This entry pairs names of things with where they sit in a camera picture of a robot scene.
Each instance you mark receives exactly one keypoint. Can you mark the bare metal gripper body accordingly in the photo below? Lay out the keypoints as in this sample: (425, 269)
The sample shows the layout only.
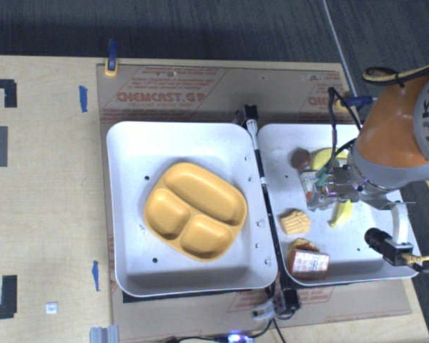
(343, 188)

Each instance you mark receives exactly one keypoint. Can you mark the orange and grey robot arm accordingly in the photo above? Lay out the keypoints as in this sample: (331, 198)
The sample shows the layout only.
(389, 134)

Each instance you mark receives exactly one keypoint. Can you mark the yellow ridged toy corn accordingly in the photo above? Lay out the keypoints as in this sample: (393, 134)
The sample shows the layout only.
(295, 222)

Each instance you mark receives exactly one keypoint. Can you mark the thin black and white rod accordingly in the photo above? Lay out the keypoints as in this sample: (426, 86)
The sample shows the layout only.
(268, 198)

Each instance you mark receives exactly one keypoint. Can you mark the brown round biscuit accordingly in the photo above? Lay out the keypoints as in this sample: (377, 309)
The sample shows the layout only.
(300, 158)

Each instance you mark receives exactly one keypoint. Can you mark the orange and yellow pizza slice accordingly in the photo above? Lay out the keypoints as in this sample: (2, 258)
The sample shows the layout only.
(302, 244)

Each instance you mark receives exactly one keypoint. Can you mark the pale yellow round fruit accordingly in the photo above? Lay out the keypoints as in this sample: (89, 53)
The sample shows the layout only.
(321, 158)

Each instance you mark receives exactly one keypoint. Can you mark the clear plastic bottle with label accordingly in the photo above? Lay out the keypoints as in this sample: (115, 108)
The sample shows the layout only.
(309, 182)

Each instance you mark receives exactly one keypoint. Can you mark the red and white carton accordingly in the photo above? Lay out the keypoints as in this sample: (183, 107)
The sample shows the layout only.
(309, 264)

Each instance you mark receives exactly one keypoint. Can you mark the black cylinder on white bracket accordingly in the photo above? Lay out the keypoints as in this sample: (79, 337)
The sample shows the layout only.
(389, 247)

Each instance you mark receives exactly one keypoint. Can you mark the white plastic tray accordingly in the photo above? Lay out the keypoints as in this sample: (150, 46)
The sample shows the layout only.
(343, 248)
(136, 148)

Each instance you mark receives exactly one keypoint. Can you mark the yellow divided plate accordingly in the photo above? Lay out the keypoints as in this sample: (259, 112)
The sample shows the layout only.
(196, 209)

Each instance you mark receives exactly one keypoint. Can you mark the brown cardboard board red print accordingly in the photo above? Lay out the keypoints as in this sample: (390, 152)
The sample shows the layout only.
(200, 95)

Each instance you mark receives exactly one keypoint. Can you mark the yellow banana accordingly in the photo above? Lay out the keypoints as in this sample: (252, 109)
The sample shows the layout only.
(343, 214)

